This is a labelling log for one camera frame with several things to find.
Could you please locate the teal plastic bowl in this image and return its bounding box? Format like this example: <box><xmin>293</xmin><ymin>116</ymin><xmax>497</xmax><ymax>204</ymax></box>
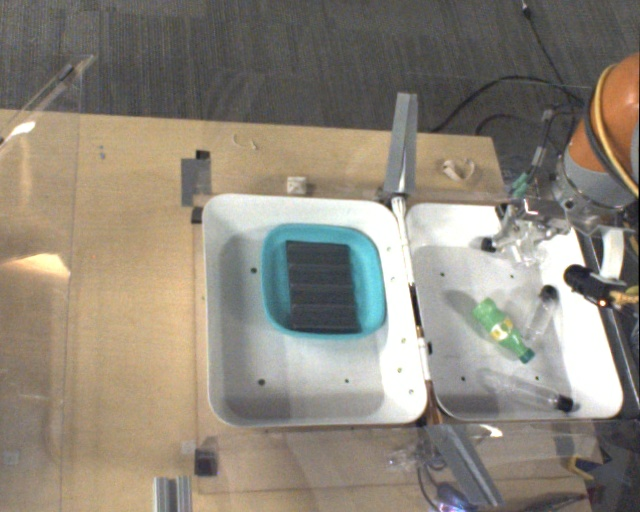
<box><xmin>260</xmin><ymin>222</ymin><xmax>388</xmax><ymax>343</ymax></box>

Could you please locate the black cylinder on white bracket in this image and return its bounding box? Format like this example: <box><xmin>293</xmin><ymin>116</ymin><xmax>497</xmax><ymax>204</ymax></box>
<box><xmin>563</xmin><ymin>224</ymin><xmax>629</xmax><ymax>307</ymax></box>

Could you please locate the green plastic bottle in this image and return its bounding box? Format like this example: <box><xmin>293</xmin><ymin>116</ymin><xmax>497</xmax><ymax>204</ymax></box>
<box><xmin>471</xmin><ymin>297</ymin><xmax>537</xmax><ymax>365</ymax></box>

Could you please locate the white plastic tray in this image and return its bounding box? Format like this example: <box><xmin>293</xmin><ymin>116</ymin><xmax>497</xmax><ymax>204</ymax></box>
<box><xmin>201</xmin><ymin>193</ymin><xmax>430</xmax><ymax>429</ymax></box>
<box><xmin>403</xmin><ymin>201</ymin><xmax>626</xmax><ymax>422</ymax></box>

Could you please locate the clear bottle with black cap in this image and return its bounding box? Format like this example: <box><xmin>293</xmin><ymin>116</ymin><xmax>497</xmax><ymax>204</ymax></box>
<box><xmin>480</xmin><ymin>368</ymin><xmax>576</xmax><ymax>414</ymax></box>
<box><xmin>521</xmin><ymin>284</ymin><xmax>560</xmax><ymax>342</ymax></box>
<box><xmin>479</xmin><ymin>235</ymin><xmax>549</xmax><ymax>269</ymax></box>

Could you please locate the black ribbed block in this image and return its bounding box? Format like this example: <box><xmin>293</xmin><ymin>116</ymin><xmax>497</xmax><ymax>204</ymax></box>
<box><xmin>285</xmin><ymin>240</ymin><xmax>363</xmax><ymax>336</ymax></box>

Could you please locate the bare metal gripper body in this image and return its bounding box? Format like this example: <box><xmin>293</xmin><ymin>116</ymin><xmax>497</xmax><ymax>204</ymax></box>
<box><xmin>505</xmin><ymin>188</ymin><xmax>624</xmax><ymax>237</ymax></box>

